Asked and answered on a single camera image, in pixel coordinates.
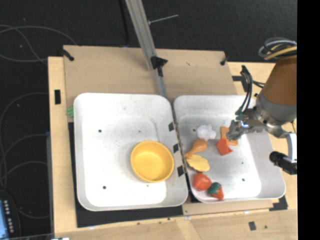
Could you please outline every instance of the yellow oval bowl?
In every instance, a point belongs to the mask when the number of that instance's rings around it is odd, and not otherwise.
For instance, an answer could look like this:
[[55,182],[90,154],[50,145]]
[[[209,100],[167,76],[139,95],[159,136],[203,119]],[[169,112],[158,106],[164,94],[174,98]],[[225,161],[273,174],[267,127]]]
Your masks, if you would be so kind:
[[136,145],[131,152],[130,162],[134,174],[140,180],[150,183],[167,180],[175,167],[170,150],[153,140]]

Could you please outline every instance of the yellow lemon slice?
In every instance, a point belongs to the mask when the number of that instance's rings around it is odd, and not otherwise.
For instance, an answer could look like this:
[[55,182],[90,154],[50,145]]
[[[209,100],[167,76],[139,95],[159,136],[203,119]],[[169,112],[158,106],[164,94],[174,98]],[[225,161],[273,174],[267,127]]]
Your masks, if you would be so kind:
[[207,172],[210,169],[208,160],[198,154],[194,154],[190,159],[187,159],[186,162],[198,172]]

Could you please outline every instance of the blue screen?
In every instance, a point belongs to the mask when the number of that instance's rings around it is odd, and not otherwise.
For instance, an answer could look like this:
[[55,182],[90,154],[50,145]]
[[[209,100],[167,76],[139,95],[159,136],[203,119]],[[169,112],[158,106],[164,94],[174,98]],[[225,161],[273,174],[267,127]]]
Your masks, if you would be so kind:
[[8,229],[4,214],[3,202],[0,199],[0,239],[6,239],[8,237]]

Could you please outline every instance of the black floor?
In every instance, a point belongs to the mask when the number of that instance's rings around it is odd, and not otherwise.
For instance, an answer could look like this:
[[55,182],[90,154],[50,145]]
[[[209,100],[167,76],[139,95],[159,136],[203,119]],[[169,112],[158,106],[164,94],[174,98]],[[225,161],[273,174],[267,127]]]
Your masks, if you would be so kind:
[[[258,49],[266,39],[297,41],[298,0],[142,1],[150,21],[179,15],[150,26],[156,48],[219,50],[230,61],[261,62]],[[124,4],[125,25],[119,2],[0,0],[0,136],[7,167],[5,173],[2,164],[1,177],[20,211],[24,236],[51,230],[48,171],[43,164],[50,127],[46,61],[16,62],[37,60],[21,33],[39,58],[56,56],[63,45],[73,42],[49,29],[5,30],[41,26],[68,35],[78,45],[138,47],[128,10]]]

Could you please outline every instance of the white tray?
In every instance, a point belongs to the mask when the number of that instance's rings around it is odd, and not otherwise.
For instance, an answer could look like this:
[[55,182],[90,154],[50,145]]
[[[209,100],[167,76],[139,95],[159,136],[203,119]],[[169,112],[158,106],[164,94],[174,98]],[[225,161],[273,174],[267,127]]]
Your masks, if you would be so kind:
[[[269,134],[249,133],[241,136],[238,146],[230,146],[233,152],[220,155],[216,148],[221,137],[220,127],[230,126],[235,111],[244,101],[239,95],[186,95],[174,101],[174,111],[183,152],[188,152],[197,139],[196,130],[201,125],[212,125],[217,132],[208,141],[208,149],[198,153],[209,161],[210,170],[204,172],[212,182],[219,182],[224,201],[252,199],[277,199],[284,195],[286,186],[279,167],[269,160],[273,151]],[[192,184],[196,171],[187,167]],[[217,199],[206,191],[191,187],[193,195],[203,203],[215,203]]]
[[[165,98],[83,93],[76,97],[73,109],[77,196],[84,208],[160,208],[186,201],[188,187],[183,171],[181,175],[183,158],[172,107]],[[132,171],[131,151],[147,140],[161,142],[173,155],[175,170],[166,181],[145,183]]]

